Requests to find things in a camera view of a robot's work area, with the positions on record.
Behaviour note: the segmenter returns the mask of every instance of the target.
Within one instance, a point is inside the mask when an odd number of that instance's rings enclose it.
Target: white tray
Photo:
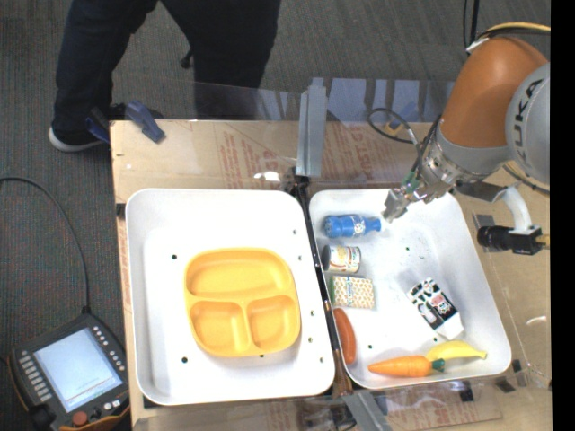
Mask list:
[[[325,244],[359,246],[357,276],[370,277],[375,286],[373,310],[344,308],[355,331],[357,361],[346,368],[349,377],[368,389],[432,383],[500,374],[511,361],[509,340],[501,323],[489,284],[464,220],[451,195],[429,204],[413,203],[402,217],[388,224],[381,212],[387,189],[326,190],[315,194],[310,215],[318,251]],[[327,238],[326,216],[360,214],[377,216],[381,232],[357,239]],[[326,281],[330,274],[324,273]],[[446,361],[444,373],[422,378],[373,374],[367,366],[403,355],[425,355],[435,344],[447,341],[420,316],[405,293],[426,277],[438,285],[461,314],[464,332],[456,337],[487,351],[479,357]]]
[[[301,206],[263,190],[143,189],[126,205],[137,381],[148,399],[181,405],[312,396],[335,368]],[[301,312],[296,342],[278,353],[218,357],[190,331],[184,269],[197,253],[266,248],[290,266]]]

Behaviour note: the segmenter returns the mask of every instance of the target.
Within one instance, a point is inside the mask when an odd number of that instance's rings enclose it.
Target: small can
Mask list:
[[[361,251],[357,246],[326,244],[322,250],[323,271],[357,273]]]

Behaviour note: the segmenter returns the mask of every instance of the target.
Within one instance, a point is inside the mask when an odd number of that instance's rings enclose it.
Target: blue toy bottle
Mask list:
[[[357,214],[328,215],[323,220],[323,230],[329,238],[357,238],[369,232],[381,231],[381,220]]]

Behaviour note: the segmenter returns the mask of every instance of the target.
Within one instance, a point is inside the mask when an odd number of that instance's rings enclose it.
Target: person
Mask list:
[[[281,0],[72,0],[49,128],[49,141],[58,150],[78,152],[103,143],[86,120],[94,108],[107,119],[122,112],[112,104],[112,73],[158,2],[190,43],[195,82],[260,86]]]

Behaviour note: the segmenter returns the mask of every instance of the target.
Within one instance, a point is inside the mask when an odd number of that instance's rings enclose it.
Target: shoe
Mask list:
[[[106,114],[106,118],[109,121],[114,121],[114,120],[127,120],[127,121],[131,121],[132,119],[126,115],[126,108],[127,105],[124,102],[120,102],[118,104],[112,104],[110,106],[110,108],[108,109],[108,113]],[[146,107],[147,110],[150,112],[150,115],[152,115],[153,119],[164,119],[164,115],[162,114],[162,112],[158,111],[158,110],[154,110],[154,109],[150,109],[148,107]]]
[[[49,141],[60,152],[82,152],[88,148],[106,144],[103,140],[94,136],[90,131],[61,131],[50,127]]]

